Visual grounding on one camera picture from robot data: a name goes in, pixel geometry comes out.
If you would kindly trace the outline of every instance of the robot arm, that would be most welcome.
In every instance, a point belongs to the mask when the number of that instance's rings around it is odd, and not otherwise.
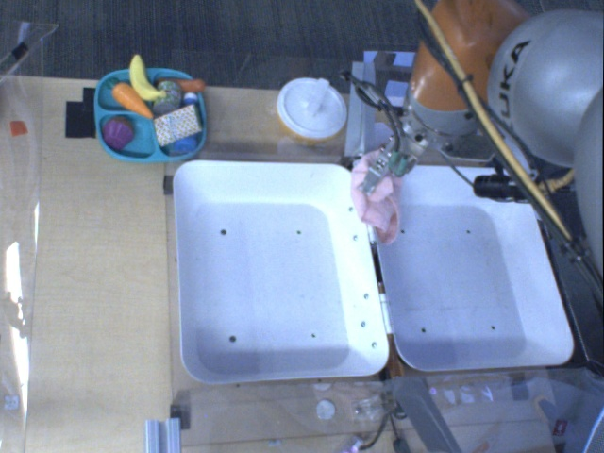
[[[529,18],[512,0],[437,0],[431,15],[471,76],[479,100],[488,100],[497,138],[503,134],[529,157],[575,169],[579,211],[601,288],[601,13],[559,10]],[[478,133],[475,113],[461,98],[463,82],[456,84],[450,62],[428,50],[428,43],[435,46],[429,42],[434,37],[424,30],[423,38],[403,115],[392,126],[396,139],[382,150],[363,184],[368,194],[386,173],[410,171],[429,147],[451,159],[487,162],[494,155],[491,141]],[[364,92],[355,85],[359,94]],[[387,99],[369,104],[394,114]],[[537,198],[545,209],[545,198]],[[571,242],[563,224],[559,228]]]

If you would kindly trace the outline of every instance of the yellow cable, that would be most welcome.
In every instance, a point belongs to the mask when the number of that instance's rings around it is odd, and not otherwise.
[[[575,170],[570,170],[562,177],[547,179],[543,183],[539,183],[539,189],[543,193],[555,193],[560,188],[564,188],[565,186],[569,185],[573,179],[575,179]]]
[[[455,76],[463,85],[463,89],[465,90],[468,96],[470,106],[477,115],[485,131],[491,138],[491,141],[493,142],[499,153],[501,153],[503,159],[510,165],[515,174],[520,178],[520,181],[522,181],[522,184],[527,188],[531,196],[543,208],[543,210],[545,211],[549,219],[554,223],[554,225],[556,225],[556,227],[564,236],[564,238],[569,242],[572,241],[573,237],[562,222],[562,219],[556,209],[552,207],[549,201],[547,201],[547,198],[545,198],[544,194],[541,193],[541,190],[539,190],[539,187],[532,181],[532,179],[530,179],[530,176],[527,174],[527,172],[522,167],[516,156],[513,154],[513,152],[510,150],[508,145],[505,143],[505,141],[499,134],[498,129],[491,122],[491,119],[489,118],[486,109],[482,106],[482,103],[480,102],[480,98],[478,97],[474,86],[468,79],[467,74],[465,73],[459,61],[457,60],[457,57],[451,50],[451,47],[446,41],[445,34],[432,17],[432,14],[424,5],[424,2],[422,0],[414,1],[419,11],[422,13],[424,18],[428,22],[430,30],[432,31],[432,34],[434,35],[436,41],[445,53],[446,59],[449,61],[451,67],[453,68],[453,71],[455,72]]]

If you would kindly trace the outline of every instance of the pink cloth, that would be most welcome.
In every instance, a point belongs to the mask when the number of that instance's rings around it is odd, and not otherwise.
[[[370,196],[359,190],[369,167],[378,155],[379,151],[374,151],[363,156],[352,170],[352,202],[359,218],[376,229],[380,241],[392,243],[398,235],[398,200],[402,178],[389,173],[378,183]]]

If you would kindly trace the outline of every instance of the gray carpet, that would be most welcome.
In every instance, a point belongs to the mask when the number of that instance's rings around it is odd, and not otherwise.
[[[541,11],[540,0],[517,1]],[[0,19],[59,24],[45,72],[63,77],[99,78],[141,53],[212,85],[277,88],[296,76],[334,80],[363,50],[417,45],[411,0],[0,0]]]

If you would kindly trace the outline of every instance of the clear plastic barrier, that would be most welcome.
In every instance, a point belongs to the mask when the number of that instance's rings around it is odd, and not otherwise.
[[[187,452],[582,452],[604,408],[588,369],[180,391]]]
[[[40,161],[42,40],[55,25],[0,27],[0,451],[25,448]]]

